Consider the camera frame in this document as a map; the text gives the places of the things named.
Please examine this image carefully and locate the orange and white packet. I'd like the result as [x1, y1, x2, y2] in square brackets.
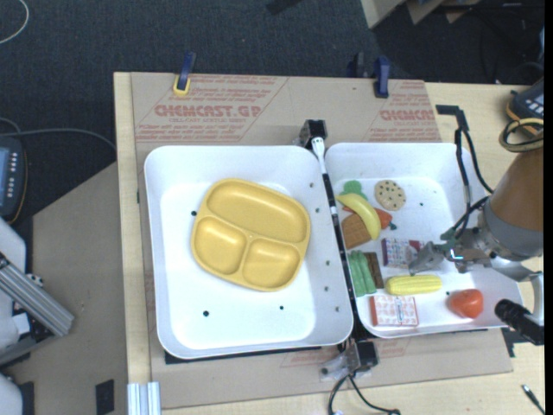
[367, 294, 420, 329]

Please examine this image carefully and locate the brown chocolate bar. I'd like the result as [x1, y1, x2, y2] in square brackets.
[363, 252, 385, 290]

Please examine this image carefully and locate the black cylinder on white bracket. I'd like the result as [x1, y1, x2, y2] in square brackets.
[490, 256, 545, 347]

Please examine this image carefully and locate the yellow corn cob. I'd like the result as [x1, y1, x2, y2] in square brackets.
[385, 274, 444, 297]

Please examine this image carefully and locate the white plastic tray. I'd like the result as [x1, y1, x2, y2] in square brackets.
[143, 144, 356, 360]
[322, 142, 526, 340]

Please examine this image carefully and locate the orange tomato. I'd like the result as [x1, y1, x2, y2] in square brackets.
[446, 288, 485, 320]

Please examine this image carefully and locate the white colourful print carton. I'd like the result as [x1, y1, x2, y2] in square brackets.
[380, 237, 427, 270]

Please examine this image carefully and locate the brown waffle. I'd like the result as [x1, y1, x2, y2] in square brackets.
[340, 213, 373, 251]

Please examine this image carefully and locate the orange carrot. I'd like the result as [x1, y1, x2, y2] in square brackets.
[340, 205, 397, 232]

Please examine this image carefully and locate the yellow divided plate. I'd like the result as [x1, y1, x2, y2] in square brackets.
[189, 177, 313, 293]

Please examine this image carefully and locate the brown cardboard board red print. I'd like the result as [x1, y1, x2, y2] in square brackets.
[129, 72, 516, 410]

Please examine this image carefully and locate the black pen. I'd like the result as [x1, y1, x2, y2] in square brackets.
[521, 384, 545, 415]

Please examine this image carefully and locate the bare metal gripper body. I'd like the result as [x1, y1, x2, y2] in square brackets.
[447, 227, 496, 272]

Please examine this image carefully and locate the green broccoli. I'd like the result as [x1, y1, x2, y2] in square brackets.
[342, 180, 369, 201]

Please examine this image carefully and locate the green asparagus bundle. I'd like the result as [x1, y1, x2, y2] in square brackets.
[347, 250, 378, 298]

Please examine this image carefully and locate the thin black and white rod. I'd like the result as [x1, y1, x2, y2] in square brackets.
[311, 137, 360, 342]

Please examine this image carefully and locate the yellow banana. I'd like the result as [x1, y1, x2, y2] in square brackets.
[335, 192, 383, 241]

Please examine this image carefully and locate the beige chocolate chip biscuit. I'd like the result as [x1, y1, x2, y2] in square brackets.
[373, 179, 408, 212]

